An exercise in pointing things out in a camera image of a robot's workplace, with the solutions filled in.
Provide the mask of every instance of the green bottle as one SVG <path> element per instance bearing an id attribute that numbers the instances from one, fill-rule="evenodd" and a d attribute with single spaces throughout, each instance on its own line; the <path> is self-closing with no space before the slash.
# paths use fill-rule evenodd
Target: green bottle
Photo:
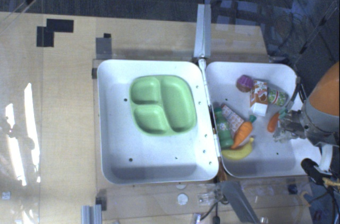
<path id="1" fill-rule="evenodd" d="M 221 146 L 221 149 L 227 149 L 234 144 L 229 122 L 222 115 L 221 108 L 219 107 L 215 108 L 214 114 L 215 114 L 216 130 L 218 134 L 219 144 Z"/>

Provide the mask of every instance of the wooden surface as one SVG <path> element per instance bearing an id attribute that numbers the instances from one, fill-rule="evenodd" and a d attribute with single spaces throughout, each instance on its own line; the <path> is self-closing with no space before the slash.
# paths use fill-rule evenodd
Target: wooden surface
<path id="1" fill-rule="evenodd" d="M 107 224 L 118 218 L 120 224 L 184 224 L 190 222 L 192 212 L 207 211 L 209 206 L 199 206 L 197 201 L 198 189 L 200 193 L 207 191 L 204 186 L 188 185 L 183 190 L 176 188 L 176 185 L 122 188 L 100 181 L 102 175 L 98 162 L 96 164 L 99 155 L 98 147 L 96 149 L 98 132 L 95 131 L 96 112 L 91 78 L 96 37 L 111 33 L 114 54 L 117 55 L 142 58 L 141 53 L 151 51 L 152 55 L 178 57 L 181 54 L 182 58 L 190 59 L 195 23 L 26 14 L 17 23 L 13 37 L 19 36 L 21 42 L 34 46 L 33 31 L 38 25 L 46 25 L 47 18 L 74 20 L 74 32 L 55 33 L 54 48 L 44 48 L 43 63 L 36 65 L 43 67 L 39 73 L 42 75 L 42 98 L 38 101 L 42 105 L 37 106 L 42 109 L 40 223 L 80 223 L 81 206 L 93 205 L 97 191 L 101 189 L 107 191 L 107 196 L 112 198 L 109 203 L 115 208 L 112 212 L 103 213 L 104 223 Z M 256 62 L 266 60 L 266 50 L 260 37 L 255 36 L 253 42 L 247 42 L 251 34 L 244 34 L 243 31 L 239 37 L 243 44 L 241 47 L 235 42 L 235 29 L 232 29 L 230 37 L 224 35 L 223 39 L 221 32 L 225 30 L 226 27 L 215 26 L 212 31 L 220 46 L 223 40 L 231 46 L 225 57 L 230 55 L 231 61 L 237 58 L 253 58 Z M 219 54 L 222 53 L 220 48 L 216 49 Z M 32 62 L 37 60 L 35 55 L 27 58 Z M 176 201 L 178 193 L 182 192 L 189 196 L 187 207 L 180 206 Z M 260 196 L 251 204 L 256 214 L 268 217 L 270 223 L 292 223 L 295 219 L 296 223 L 311 223 L 308 208 L 296 195 Z M 230 205 L 219 208 L 221 223 L 238 223 Z M 144 217 L 131 218 L 129 215 Z M 209 223 L 209 218 L 202 223 Z"/>

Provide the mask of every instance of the orange carrot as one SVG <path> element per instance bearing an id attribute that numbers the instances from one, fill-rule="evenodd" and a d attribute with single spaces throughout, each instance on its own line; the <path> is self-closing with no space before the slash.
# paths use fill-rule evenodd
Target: orange carrot
<path id="1" fill-rule="evenodd" d="M 231 149 L 236 149 L 239 144 L 245 140 L 248 135 L 253 130 L 252 123 L 256 120 L 256 116 L 251 115 L 249 117 L 249 121 L 243 122 L 243 124 L 239 127 L 234 135 L 234 144 L 230 147 Z"/>
<path id="2" fill-rule="evenodd" d="M 273 133 L 275 131 L 279 115 L 280 115 L 280 113 L 277 112 L 275 115 L 272 116 L 272 118 L 268 122 L 267 130 L 270 133 Z"/>

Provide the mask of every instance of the toy banana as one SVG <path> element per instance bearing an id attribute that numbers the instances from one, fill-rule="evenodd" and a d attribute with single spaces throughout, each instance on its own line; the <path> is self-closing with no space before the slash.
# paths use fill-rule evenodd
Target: toy banana
<path id="1" fill-rule="evenodd" d="M 249 138 L 249 142 L 244 146 L 233 150 L 222 150 L 222 155 L 229 160 L 241 160 L 248 156 L 253 150 L 252 142 L 254 138 Z"/>

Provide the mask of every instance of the green divided plate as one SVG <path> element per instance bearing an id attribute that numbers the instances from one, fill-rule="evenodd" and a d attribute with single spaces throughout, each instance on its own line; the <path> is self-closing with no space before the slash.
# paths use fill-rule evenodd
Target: green divided plate
<path id="1" fill-rule="evenodd" d="M 177 76 L 139 77 L 130 86 L 133 120 L 147 134 L 172 135 L 191 130 L 197 122 L 189 85 Z"/>

